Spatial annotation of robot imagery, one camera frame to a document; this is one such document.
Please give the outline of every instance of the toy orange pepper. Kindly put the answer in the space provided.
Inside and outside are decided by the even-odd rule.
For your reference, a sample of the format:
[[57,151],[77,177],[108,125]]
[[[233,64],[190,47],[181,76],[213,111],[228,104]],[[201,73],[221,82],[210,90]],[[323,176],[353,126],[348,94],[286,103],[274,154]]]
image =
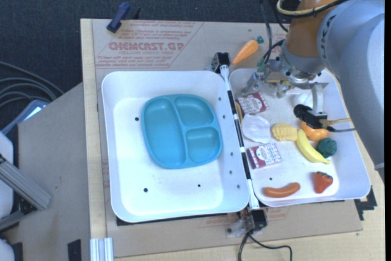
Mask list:
[[303,129],[304,133],[307,135],[307,137],[312,141],[320,141],[321,139],[324,139],[329,134],[329,131],[325,128],[312,128],[307,125],[304,121],[301,122],[301,128]]

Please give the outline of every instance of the toy banana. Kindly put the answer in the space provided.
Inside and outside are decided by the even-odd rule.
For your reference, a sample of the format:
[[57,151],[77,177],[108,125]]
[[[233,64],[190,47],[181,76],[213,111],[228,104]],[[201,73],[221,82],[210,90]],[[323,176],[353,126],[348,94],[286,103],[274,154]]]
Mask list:
[[298,138],[296,143],[299,147],[300,152],[311,162],[323,162],[326,164],[330,163],[330,160],[325,159],[319,151],[312,147],[309,142],[307,135],[305,135],[302,129],[298,130]]

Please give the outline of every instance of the label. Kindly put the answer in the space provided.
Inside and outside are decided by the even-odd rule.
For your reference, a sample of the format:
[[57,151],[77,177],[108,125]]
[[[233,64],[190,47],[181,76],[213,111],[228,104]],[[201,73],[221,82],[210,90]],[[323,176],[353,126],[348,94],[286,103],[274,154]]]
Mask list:
[[282,161],[275,143],[247,148],[246,154],[253,169],[270,166]]
[[186,21],[123,21],[113,35],[94,28],[96,68],[167,69],[203,23]]
[[245,114],[250,114],[254,116],[260,112],[269,109],[266,100],[259,92],[248,95],[246,97],[239,97],[237,99],[237,102],[240,105],[242,116],[244,116]]

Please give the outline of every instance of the wire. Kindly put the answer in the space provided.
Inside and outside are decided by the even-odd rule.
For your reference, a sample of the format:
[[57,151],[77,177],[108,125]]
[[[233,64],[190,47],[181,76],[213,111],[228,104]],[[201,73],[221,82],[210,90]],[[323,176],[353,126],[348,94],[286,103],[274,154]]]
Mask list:
[[0,95],[0,100],[1,100],[2,98],[6,98],[6,97],[12,96],[12,95],[23,96],[24,98],[27,98],[27,99],[30,99],[30,100],[31,100],[31,97],[30,97],[28,94],[24,93],[24,92],[6,92],[5,94]]
[[5,106],[5,105],[7,105],[7,104],[9,104],[9,103],[13,103],[13,102],[20,101],[20,100],[31,100],[31,99],[42,100],[42,101],[48,102],[47,99],[42,98],[42,97],[33,97],[33,98],[15,97],[15,98],[6,100],[6,101],[3,102],[3,103],[0,103],[0,108],[3,107],[3,106]]
[[331,131],[333,133],[343,133],[346,131],[355,131],[356,129],[355,128],[346,128],[344,130],[336,130],[334,127],[326,127],[326,130]]
[[275,47],[277,47],[277,46],[281,46],[282,43],[283,43],[283,41],[284,41],[284,39],[279,40],[278,42],[276,42],[275,44],[273,44],[272,47],[270,47],[269,50],[267,50],[267,52],[265,52],[265,54],[263,55],[263,57],[265,58],[265,61],[264,61],[265,64],[269,61],[269,58],[270,58],[270,55],[271,55],[272,50],[273,50]]
[[50,89],[48,89],[45,85],[41,84],[40,82],[34,81],[33,79],[29,79],[29,78],[4,78],[4,79],[0,79],[0,84],[1,83],[5,83],[5,82],[9,82],[9,81],[24,81],[24,82],[29,82],[29,83],[32,83],[32,84],[36,84],[39,87],[41,87],[43,90],[45,90],[45,92],[48,95],[50,95],[52,100],[57,98],[55,96],[55,94]]
[[261,6],[261,12],[262,12],[262,15],[263,15],[263,19],[264,19],[265,25],[266,25],[266,33],[268,35],[269,49],[270,49],[270,47],[272,46],[272,34],[271,34],[271,27],[270,27],[270,24],[269,24],[269,20],[268,20],[268,17],[266,16],[266,14],[265,14],[265,8],[263,7],[263,0],[260,0],[260,6]]
[[288,32],[289,30],[288,30],[288,29],[285,27],[285,25],[283,25],[282,22],[281,22],[280,15],[278,14],[276,7],[275,7],[275,6],[271,6],[271,7],[272,7],[272,9],[273,9],[274,16],[276,17],[277,23],[279,24],[279,26],[280,26],[285,32]]
[[292,261],[292,258],[293,258],[293,253],[292,253],[292,248],[290,248],[290,246],[288,245],[283,245],[283,246],[277,246],[277,247],[271,247],[271,246],[267,246],[265,244],[262,244],[260,243],[259,241],[257,241],[250,233],[249,234],[249,237],[256,243],[256,244],[259,244],[261,247],[264,247],[264,248],[267,248],[267,249],[282,249],[282,248],[288,248],[289,249],[289,260]]
[[350,117],[346,117],[344,119],[338,119],[338,120],[326,120],[326,119],[320,119],[319,122],[322,124],[323,127],[329,127],[330,125],[334,125],[336,123],[342,123],[342,122],[351,122],[352,119]]
[[3,94],[5,91],[9,90],[9,89],[13,89],[13,88],[16,88],[16,87],[33,87],[33,88],[36,88],[38,90],[41,90],[42,92],[44,92],[45,94],[47,94],[51,100],[54,100],[56,99],[56,97],[51,97],[51,92],[47,91],[45,88],[42,88],[38,85],[35,85],[35,84],[31,84],[31,83],[19,83],[19,84],[13,84],[13,85],[10,85],[8,87],[5,87],[3,88],[2,91],[0,91],[0,95]]
[[260,243],[259,241],[257,241],[252,235],[251,235],[251,231],[246,233],[244,236],[243,236],[243,239],[242,239],[242,242],[240,243],[240,246],[239,246],[239,252],[238,252],[238,261],[242,261],[242,253],[243,253],[243,249],[244,249],[244,245],[246,244],[247,242],[247,239],[248,238],[251,238],[254,243],[260,245],[261,247],[264,247],[266,249],[283,249],[283,248],[287,248],[289,249],[289,260],[292,261],[293,260],[293,252],[292,252],[292,248],[288,245],[283,245],[283,246],[276,246],[276,247],[272,247],[272,246],[267,246],[263,243]]
[[329,4],[325,4],[323,6],[315,7],[312,9],[306,9],[306,10],[296,10],[296,11],[290,11],[290,10],[285,10],[282,8],[282,4],[285,0],[278,0],[277,2],[277,10],[280,12],[283,16],[289,17],[289,18],[305,18],[305,17],[313,17],[317,13],[320,13],[322,11],[327,10],[328,8],[331,8],[333,6],[336,6],[338,4],[341,4],[345,1],[348,0],[336,0],[333,1]]
[[29,71],[27,71],[27,70],[24,70],[24,69],[22,69],[22,68],[16,67],[15,65],[8,64],[8,63],[3,62],[3,61],[0,61],[0,65],[2,65],[3,67],[8,67],[8,68],[11,68],[11,69],[13,69],[13,70],[19,71],[19,72],[24,73],[24,74],[26,74],[26,75],[29,75],[29,76],[31,76],[31,77],[33,77],[33,78],[39,79],[40,81],[42,81],[42,82],[46,83],[47,85],[51,86],[52,88],[54,88],[54,89],[55,89],[56,91],[58,91],[61,95],[64,94],[64,92],[63,92],[61,89],[59,89],[56,85],[54,85],[53,83],[47,81],[45,78],[42,78],[42,77],[39,76],[39,75],[33,74],[33,73],[31,73],[31,72],[29,72]]
[[246,233],[242,239],[242,242],[240,243],[239,246],[239,252],[238,252],[238,261],[242,261],[242,252],[244,245],[246,244],[247,239],[249,238],[250,232]]

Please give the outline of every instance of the toy carrot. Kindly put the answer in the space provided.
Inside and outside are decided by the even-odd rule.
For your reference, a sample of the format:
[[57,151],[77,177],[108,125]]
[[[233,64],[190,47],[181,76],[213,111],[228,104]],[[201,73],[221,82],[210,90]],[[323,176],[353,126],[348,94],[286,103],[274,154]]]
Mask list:
[[259,43],[256,40],[254,39],[249,40],[239,50],[238,54],[232,61],[232,64],[238,64],[239,62],[245,60],[246,58],[254,54],[258,50],[258,47],[259,47]]

